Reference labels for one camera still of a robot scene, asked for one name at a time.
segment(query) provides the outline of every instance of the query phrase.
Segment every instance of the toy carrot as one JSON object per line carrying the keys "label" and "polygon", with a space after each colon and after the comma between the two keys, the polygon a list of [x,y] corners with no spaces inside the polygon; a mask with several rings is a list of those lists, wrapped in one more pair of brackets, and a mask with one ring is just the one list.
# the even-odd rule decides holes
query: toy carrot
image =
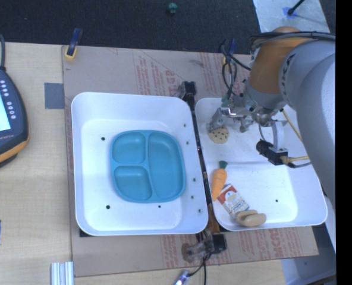
{"label": "toy carrot", "polygon": [[213,178],[212,178],[212,185],[211,185],[211,193],[212,193],[213,201],[217,199],[228,177],[228,173],[225,170],[228,163],[225,162],[224,160],[220,160],[218,163],[219,163],[219,169],[214,171]]}

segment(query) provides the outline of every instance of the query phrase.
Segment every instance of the blue clamp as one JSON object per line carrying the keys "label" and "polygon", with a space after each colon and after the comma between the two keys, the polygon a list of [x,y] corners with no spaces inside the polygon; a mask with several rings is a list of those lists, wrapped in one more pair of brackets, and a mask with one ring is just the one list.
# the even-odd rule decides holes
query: blue clamp
{"label": "blue clamp", "polygon": [[76,57],[77,45],[79,44],[82,37],[82,29],[75,28],[73,35],[71,36],[70,44],[65,50],[65,57],[68,59],[74,59]]}

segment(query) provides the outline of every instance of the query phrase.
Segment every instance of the blue divided plate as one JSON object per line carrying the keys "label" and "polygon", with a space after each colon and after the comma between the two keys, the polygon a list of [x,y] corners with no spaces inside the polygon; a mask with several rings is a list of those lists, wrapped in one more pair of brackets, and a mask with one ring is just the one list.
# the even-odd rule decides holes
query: blue divided plate
{"label": "blue divided plate", "polygon": [[110,164],[114,188],[127,201],[172,201],[186,187],[180,146],[166,132],[119,133],[111,142]]}

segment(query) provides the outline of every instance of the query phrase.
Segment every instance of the dark floor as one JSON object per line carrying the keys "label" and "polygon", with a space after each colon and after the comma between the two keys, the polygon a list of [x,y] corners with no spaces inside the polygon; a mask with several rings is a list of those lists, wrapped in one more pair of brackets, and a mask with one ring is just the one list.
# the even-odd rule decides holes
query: dark floor
{"label": "dark floor", "polygon": [[[336,33],[336,0],[319,0]],[[166,11],[176,3],[174,15]],[[0,33],[8,42],[217,52],[224,39],[249,53],[260,32],[253,0],[0,0]]]}

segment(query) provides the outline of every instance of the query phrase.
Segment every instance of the wooden table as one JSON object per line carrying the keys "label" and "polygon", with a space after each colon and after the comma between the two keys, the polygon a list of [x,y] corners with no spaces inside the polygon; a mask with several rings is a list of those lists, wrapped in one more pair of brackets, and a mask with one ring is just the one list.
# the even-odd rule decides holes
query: wooden table
{"label": "wooden table", "polygon": [[[25,101],[31,137],[0,168],[0,284],[50,284],[72,261],[63,109],[45,109],[45,83],[63,83],[60,45],[6,43],[5,66]],[[180,269],[75,278],[74,284],[173,284]],[[285,284],[279,260],[207,267],[207,284]],[[201,269],[188,285],[203,284]]]}

